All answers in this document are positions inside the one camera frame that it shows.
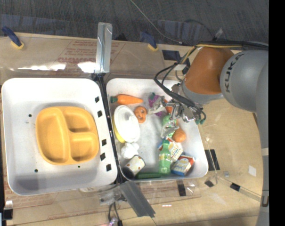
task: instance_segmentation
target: white cable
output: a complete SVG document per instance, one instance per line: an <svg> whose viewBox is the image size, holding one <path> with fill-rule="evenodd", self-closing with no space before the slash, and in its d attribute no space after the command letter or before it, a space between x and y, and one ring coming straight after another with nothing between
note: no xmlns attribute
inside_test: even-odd
<svg viewBox="0 0 285 226"><path fill-rule="evenodd" d="M169 39L169 40L172 40L174 42L177 42L179 44L182 44L181 41L177 41L177 40L174 40L172 38L169 38L167 36L165 36L162 32L159 31L159 29L152 23L152 21L142 12L142 10L136 5L135 2L133 2L133 0L129 0L132 4L134 4L134 6L138 9L138 11L147 19L147 21L157 30L158 33L160 33L163 37Z"/></svg>

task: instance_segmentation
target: toy carrot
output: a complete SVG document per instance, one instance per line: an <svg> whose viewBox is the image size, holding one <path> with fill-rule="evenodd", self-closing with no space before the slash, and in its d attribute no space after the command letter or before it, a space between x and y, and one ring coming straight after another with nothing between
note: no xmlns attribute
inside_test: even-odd
<svg viewBox="0 0 285 226"><path fill-rule="evenodd" d="M131 105L131 104L142 103L143 99L130 95L119 94L117 96L111 96L110 101L111 103L117 102L120 105Z"/></svg>

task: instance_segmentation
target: blue clamp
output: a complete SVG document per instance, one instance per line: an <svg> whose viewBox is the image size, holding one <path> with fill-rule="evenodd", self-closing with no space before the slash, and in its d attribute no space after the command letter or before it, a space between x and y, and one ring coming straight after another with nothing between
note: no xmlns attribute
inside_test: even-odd
<svg viewBox="0 0 285 226"><path fill-rule="evenodd" d="M148 33L148 32L140 32L140 42L148 42L148 47L153 50L157 51L159 48L157 47L155 39Z"/></svg>
<svg viewBox="0 0 285 226"><path fill-rule="evenodd" d="M17 48L22 49L24 44L21 42L21 40L16 36L16 34L8 27L4 26L2 27L2 31L11 39L11 44Z"/></svg>

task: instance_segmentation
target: black hole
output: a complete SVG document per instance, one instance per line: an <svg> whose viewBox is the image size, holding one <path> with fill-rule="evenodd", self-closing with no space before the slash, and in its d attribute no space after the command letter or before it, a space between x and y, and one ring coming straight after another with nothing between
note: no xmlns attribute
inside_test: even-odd
<svg viewBox="0 0 285 226"><path fill-rule="evenodd" d="M112 169L111 164L108 164L108 165L106 166L106 171L109 171L109 170L111 170L111 169Z"/></svg>
<svg viewBox="0 0 285 226"><path fill-rule="evenodd" d="M102 160L104 160L105 158L106 158L105 153L102 153L102 154L100 155L100 160L102 161Z"/></svg>

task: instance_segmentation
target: can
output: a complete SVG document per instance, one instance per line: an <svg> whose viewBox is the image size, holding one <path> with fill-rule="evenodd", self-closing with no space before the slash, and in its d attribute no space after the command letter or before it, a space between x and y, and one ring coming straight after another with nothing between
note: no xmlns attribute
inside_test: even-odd
<svg viewBox="0 0 285 226"><path fill-rule="evenodd" d="M141 169L144 168L145 165L146 163L144 162L142 157L139 155L135 155L122 168L122 172L127 178L134 178L141 171Z"/></svg>

